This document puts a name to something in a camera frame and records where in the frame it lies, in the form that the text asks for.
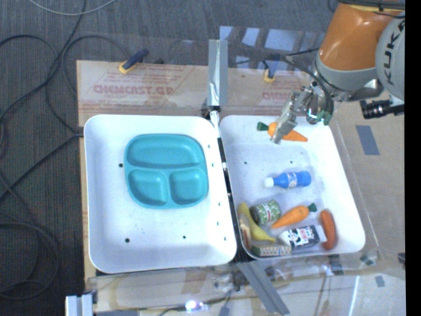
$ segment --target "orange toy carrot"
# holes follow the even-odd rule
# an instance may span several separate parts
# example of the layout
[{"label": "orange toy carrot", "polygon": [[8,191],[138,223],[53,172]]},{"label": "orange toy carrot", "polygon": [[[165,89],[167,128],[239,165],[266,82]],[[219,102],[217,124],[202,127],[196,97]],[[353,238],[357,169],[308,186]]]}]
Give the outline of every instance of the orange toy carrot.
[{"label": "orange toy carrot", "polygon": [[336,243],[336,227],[332,214],[324,209],[320,212],[320,220],[322,221],[323,231],[326,235],[326,242],[322,246],[325,250],[331,250]]},{"label": "orange toy carrot", "polygon": [[[263,122],[257,123],[257,130],[258,131],[267,131],[269,136],[272,137],[275,133],[276,129],[276,122],[272,122],[269,125],[266,125]],[[289,134],[286,134],[282,137],[283,140],[293,140],[295,142],[307,142],[309,139],[304,137],[302,134],[298,133],[295,130],[291,130]]]},{"label": "orange toy carrot", "polygon": [[309,206],[298,205],[281,215],[281,217],[273,223],[272,228],[280,228],[289,224],[298,223],[307,218],[310,212],[316,211],[317,207],[315,203],[312,203]]}]

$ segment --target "white plastic tray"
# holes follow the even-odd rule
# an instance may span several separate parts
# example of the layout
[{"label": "white plastic tray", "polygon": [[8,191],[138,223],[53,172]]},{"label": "white plastic tray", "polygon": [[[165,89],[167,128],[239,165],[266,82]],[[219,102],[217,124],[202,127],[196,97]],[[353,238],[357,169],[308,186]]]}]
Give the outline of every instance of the white plastic tray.
[{"label": "white plastic tray", "polygon": [[[124,150],[140,134],[184,134],[201,145],[209,191],[193,207],[150,209],[131,197]],[[236,251],[221,157],[212,124],[200,117],[97,115],[84,128],[89,256],[105,273],[220,265]]]},{"label": "white plastic tray", "polygon": [[[326,251],[318,244],[285,257],[359,251],[365,244],[365,233],[329,126],[322,123],[311,125],[305,118],[299,117],[295,129],[309,140],[282,140],[278,145],[269,140],[267,132],[257,130],[258,121],[270,124],[275,119],[232,115],[221,120],[220,130],[235,207],[242,201],[252,206],[278,198],[284,213],[296,205],[315,202],[318,212],[310,213],[302,222],[285,228],[264,229],[269,235],[277,237],[285,229],[320,224],[318,213],[326,208],[332,212],[336,223],[338,241],[335,248]],[[264,187],[264,179],[268,176],[301,170],[309,171],[312,176],[312,182],[307,187],[288,190],[277,186]],[[264,259],[252,253],[249,255]]]}]

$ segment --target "blue bottle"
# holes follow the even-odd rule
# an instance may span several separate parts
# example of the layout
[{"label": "blue bottle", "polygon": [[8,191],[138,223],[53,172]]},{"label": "blue bottle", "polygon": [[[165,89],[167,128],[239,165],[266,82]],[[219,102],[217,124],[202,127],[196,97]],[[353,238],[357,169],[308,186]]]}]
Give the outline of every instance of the blue bottle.
[{"label": "blue bottle", "polygon": [[311,175],[307,171],[301,172],[284,172],[276,178],[268,177],[264,180],[266,187],[273,187],[274,185],[282,188],[305,187],[310,185]]}]

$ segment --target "yellow banana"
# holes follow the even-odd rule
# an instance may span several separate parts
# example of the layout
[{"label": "yellow banana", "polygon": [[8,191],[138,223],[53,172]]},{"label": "yellow banana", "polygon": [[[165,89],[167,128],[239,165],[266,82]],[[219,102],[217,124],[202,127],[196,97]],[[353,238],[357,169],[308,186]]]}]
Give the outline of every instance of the yellow banana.
[{"label": "yellow banana", "polygon": [[276,239],[269,236],[257,223],[254,222],[250,214],[249,206],[245,202],[239,204],[237,209],[238,215],[244,214],[249,219],[250,235],[255,241],[271,241],[275,242]]}]

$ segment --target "green can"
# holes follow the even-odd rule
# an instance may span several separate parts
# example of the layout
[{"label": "green can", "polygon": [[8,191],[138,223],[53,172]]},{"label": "green can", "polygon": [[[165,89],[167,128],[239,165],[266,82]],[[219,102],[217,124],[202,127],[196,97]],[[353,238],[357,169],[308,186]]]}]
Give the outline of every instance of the green can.
[{"label": "green can", "polygon": [[266,224],[281,217],[281,209],[276,200],[269,200],[250,207],[250,214],[257,224]]}]

